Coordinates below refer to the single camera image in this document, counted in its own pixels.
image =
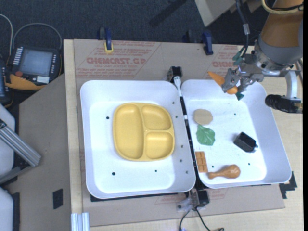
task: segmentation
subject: yellow plate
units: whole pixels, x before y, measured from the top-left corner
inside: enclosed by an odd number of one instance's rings
[[[113,119],[113,137],[116,151],[128,160],[160,160],[174,150],[171,116],[164,107],[156,104],[118,106]]]

